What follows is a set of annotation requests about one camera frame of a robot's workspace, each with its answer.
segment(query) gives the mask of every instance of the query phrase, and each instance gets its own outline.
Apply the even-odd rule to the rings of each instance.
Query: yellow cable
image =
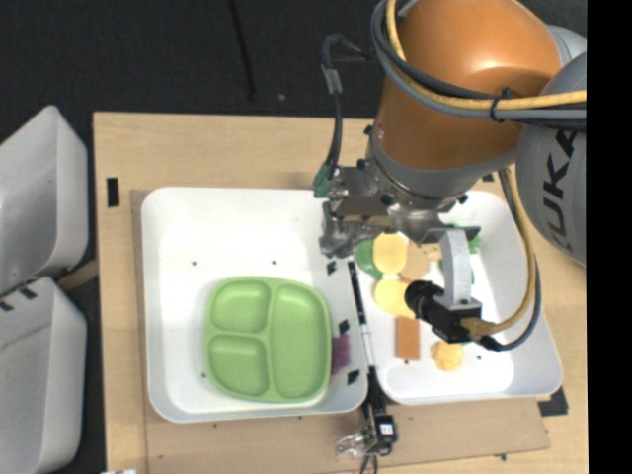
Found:
[[[402,44],[399,42],[399,36],[397,34],[397,24],[395,21],[395,7],[397,0],[386,1],[386,30],[388,38],[395,49],[397,55],[404,61],[406,56],[402,48]],[[439,104],[444,104],[457,109],[466,109],[474,111],[490,111],[493,100],[475,100],[475,99],[461,99],[457,97],[447,97],[440,95],[428,88],[421,86],[409,76],[399,71],[400,77],[413,88],[417,93],[429,98]],[[497,111],[514,111],[522,109],[541,109],[551,106],[561,106],[566,104],[580,104],[587,100],[587,90],[578,90],[567,93],[559,93],[555,95],[539,95],[537,97],[523,97],[519,99],[511,100],[499,100],[496,104]]]
[[[533,246],[528,232],[526,214],[518,197],[517,190],[514,184],[514,179],[512,178],[512,173],[509,169],[503,169],[501,171],[501,174],[503,174],[503,176],[507,180],[507,184],[510,190],[510,197],[515,208],[515,223],[517,225],[520,236],[522,237],[522,242],[524,243],[524,252],[526,253],[527,259],[526,293],[524,294],[524,298],[522,299],[522,303],[519,308],[511,317],[509,317],[505,321],[502,321],[500,323],[493,323],[490,321],[485,321],[481,318],[464,318],[463,320],[461,320],[461,326],[469,331],[472,338],[480,338],[483,336],[498,334],[499,332],[513,326],[519,321],[522,316],[524,316],[535,294],[535,254],[533,253]]]

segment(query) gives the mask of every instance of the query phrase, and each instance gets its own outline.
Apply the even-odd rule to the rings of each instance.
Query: tabletop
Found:
[[[345,120],[342,164],[354,164],[363,156],[366,137],[362,131],[368,123]],[[276,465],[275,472],[354,471],[359,467],[357,461],[325,458],[331,442],[328,435],[361,423],[356,415],[258,420],[248,424],[247,432],[239,422],[196,428],[161,419],[148,404],[143,386],[142,325],[136,300],[133,192],[164,186],[306,189],[327,154],[332,129],[333,121],[328,118],[95,114],[108,469],[136,468],[152,474],[174,469],[204,472],[213,452],[214,472],[249,468],[263,472],[266,465]],[[477,185],[479,189],[496,187]],[[544,313],[563,366],[568,415],[541,419],[533,399],[396,409],[403,433],[415,434],[419,441],[396,444],[397,454],[386,457],[380,471],[496,473],[507,472],[508,467],[513,473],[588,471],[586,269],[537,233],[533,236]],[[448,428],[459,416],[471,419]],[[481,417],[489,426],[478,423]],[[277,436],[266,436],[270,430]],[[429,432],[434,430],[446,430],[453,437],[437,437]],[[200,434],[207,434],[203,442]],[[267,452],[265,458],[256,456],[259,450]]]

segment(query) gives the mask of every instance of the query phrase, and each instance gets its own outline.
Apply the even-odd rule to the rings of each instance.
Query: wooden table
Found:
[[[345,121],[342,164],[363,156],[362,130],[368,123]],[[356,460],[334,460],[334,437],[327,436],[350,432],[350,424],[361,423],[357,415],[219,426],[182,426],[160,419],[145,398],[136,305],[131,192],[163,186],[309,188],[327,154],[332,128],[327,118],[95,114],[108,469],[205,472],[209,460],[213,472],[359,467]],[[497,185],[477,187],[493,190]],[[537,234],[534,238],[544,311],[563,364],[569,415],[542,420],[531,398],[423,409],[391,406],[403,439],[381,460],[380,471],[588,471],[586,270]],[[516,454],[505,461],[494,456],[505,452]]]

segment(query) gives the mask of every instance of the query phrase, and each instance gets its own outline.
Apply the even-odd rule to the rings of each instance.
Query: green plate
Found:
[[[208,299],[205,359],[211,381],[248,400],[301,402],[329,383],[329,309],[311,286],[272,277],[234,277]]]

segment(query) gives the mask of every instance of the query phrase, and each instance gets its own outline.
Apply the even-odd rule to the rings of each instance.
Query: green divided plate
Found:
[[[223,392],[248,400],[301,402],[329,383],[329,309],[311,286],[272,277],[233,277],[208,299],[206,366]]]

